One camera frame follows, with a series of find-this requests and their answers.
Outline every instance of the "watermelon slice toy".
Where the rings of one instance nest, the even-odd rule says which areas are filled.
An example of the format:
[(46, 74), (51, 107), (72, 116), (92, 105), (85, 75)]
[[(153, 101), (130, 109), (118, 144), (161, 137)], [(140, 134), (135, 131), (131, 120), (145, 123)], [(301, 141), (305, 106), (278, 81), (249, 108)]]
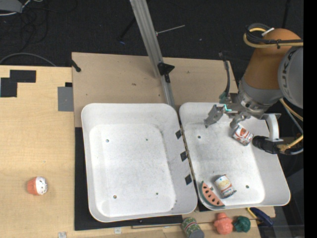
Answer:
[(208, 204), (215, 206), (215, 207), (223, 207), (224, 203), (216, 196), (216, 194), (213, 192), (213, 187), (209, 188), (204, 181), (202, 181), (200, 187), (200, 192), (203, 196), (204, 201), (206, 201)]

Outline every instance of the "white tray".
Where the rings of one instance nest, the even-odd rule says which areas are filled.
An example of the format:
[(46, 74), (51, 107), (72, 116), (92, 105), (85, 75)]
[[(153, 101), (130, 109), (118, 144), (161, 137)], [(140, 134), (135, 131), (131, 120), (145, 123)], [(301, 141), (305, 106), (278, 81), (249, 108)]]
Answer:
[(88, 203), (100, 222), (187, 214), (197, 206), (176, 111), (167, 104), (82, 110)]
[[(290, 191), (277, 155), (260, 150), (250, 143), (242, 145), (230, 137), (227, 115), (208, 128), (204, 125), (209, 111), (219, 103), (185, 103), (180, 107), (180, 119), (189, 151), (197, 187), (202, 181), (214, 187), (225, 207), (207, 204), (199, 191), (199, 199), (211, 210), (281, 206), (290, 200)], [(268, 136), (264, 120), (250, 118), (240, 123), (254, 135)], [(227, 175), (237, 190), (223, 199), (214, 181)]]

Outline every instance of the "metal rail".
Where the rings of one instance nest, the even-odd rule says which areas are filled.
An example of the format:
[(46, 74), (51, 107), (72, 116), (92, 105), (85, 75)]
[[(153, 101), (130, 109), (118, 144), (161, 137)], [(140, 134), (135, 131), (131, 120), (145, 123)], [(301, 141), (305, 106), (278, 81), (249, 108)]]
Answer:
[(169, 80), (166, 75), (162, 75), (159, 71), (159, 64), (164, 63), (163, 57), (159, 48), (159, 42), (156, 32), (153, 27), (152, 19), (150, 16), (148, 4), (146, 0), (130, 0), (136, 21), (138, 23), (141, 36), (153, 66), (155, 77), (161, 77), (161, 83), (167, 104), (175, 108), (174, 97)]

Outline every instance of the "black mat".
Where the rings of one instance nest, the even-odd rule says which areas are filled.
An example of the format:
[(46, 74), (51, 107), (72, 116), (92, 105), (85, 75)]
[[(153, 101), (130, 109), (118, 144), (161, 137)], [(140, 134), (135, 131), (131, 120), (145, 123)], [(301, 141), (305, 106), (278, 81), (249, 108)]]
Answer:
[(183, 222), (181, 215), (143, 218), (111, 223), (99, 222), (88, 208), (86, 163), (82, 128), (75, 128), (75, 230), (90, 230), (140, 225), (165, 225)]

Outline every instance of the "toy can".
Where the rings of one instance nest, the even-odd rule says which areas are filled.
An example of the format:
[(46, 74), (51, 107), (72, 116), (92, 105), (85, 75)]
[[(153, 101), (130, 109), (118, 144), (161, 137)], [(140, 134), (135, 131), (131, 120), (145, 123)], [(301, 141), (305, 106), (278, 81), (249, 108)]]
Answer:
[(243, 145), (248, 145), (251, 142), (253, 136), (254, 134), (247, 131), (241, 125), (238, 125), (232, 133), (232, 137)]
[(216, 184), (218, 190), (221, 192), (223, 198), (230, 197), (237, 192), (232, 186), (227, 175), (220, 176), (214, 183)]
[(205, 234), (201, 230), (193, 217), (186, 218), (182, 223), (182, 229), (184, 230), (187, 238), (204, 238)]

